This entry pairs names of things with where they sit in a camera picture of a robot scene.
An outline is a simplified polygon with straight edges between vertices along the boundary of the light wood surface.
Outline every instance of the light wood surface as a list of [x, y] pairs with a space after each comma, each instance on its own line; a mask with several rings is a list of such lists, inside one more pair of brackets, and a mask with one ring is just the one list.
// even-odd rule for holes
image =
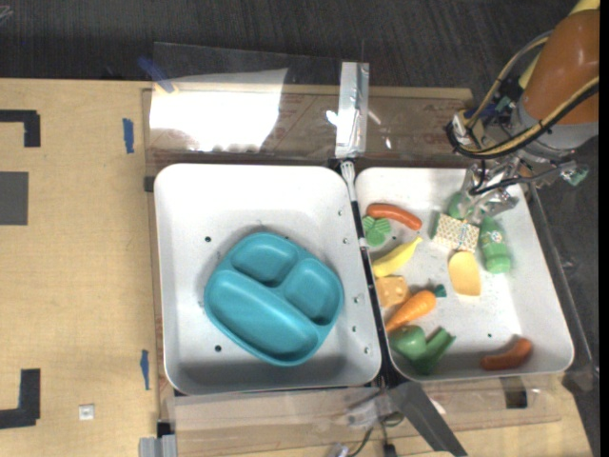
[[[42, 374], [40, 420], [0, 430], [0, 455], [135, 456], [139, 439], [155, 434], [145, 89], [138, 82], [0, 79], [0, 109], [36, 109], [42, 121], [42, 147], [33, 149], [23, 147], [22, 125], [0, 124], [0, 170], [29, 173], [29, 224], [0, 226], [0, 408], [16, 407], [20, 369]], [[134, 124], [133, 154], [123, 118]], [[140, 369], [143, 349], [152, 390]], [[552, 391], [558, 421], [457, 436], [473, 456], [591, 455], [573, 397], [558, 383]], [[94, 420], [79, 421], [84, 404], [95, 405]], [[402, 455], [448, 455], [430, 453], [421, 437], [394, 443]], [[314, 447], [248, 455], [326, 454], [327, 447]], [[382, 455], [380, 442], [360, 455]]]

